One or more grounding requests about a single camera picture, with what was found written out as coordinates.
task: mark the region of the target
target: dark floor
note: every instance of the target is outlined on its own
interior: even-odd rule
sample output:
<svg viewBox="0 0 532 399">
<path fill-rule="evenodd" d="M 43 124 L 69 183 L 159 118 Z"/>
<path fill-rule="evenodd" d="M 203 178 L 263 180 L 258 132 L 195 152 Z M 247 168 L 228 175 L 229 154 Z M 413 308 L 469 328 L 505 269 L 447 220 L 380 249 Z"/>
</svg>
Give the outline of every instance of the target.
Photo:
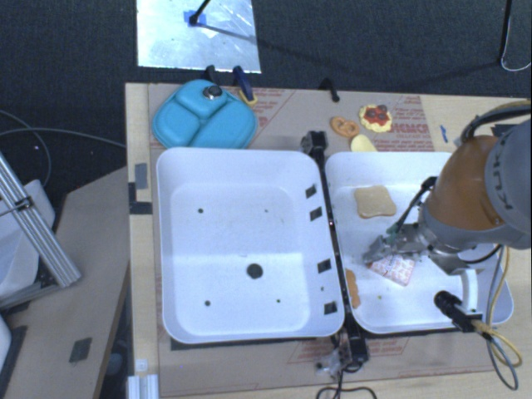
<svg viewBox="0 0 532 399">
<path fill-rule="evenodd" d="M 530 96 L 530 69 L 498 64 L 506 0 L 252 0 L 263 73 L 255 86 Z M 124 84 L 184 82 L 197 71 L 136 65 L 135 0 L 0 0 L 0 110 L 35 127 L 125 141 Z M 508 63 L 530 61 L 532 0 L 514 0 Z M 229 75 L 221 77 L 229 84 Z M 0 116 L 0 134 L 18 125 Z M 123 149 L 42 133 L 47 193 L 64 194 L 126 163 Z M 23 181 L 47 172 L 33 136 L 0 136 Z"/>
</svg>

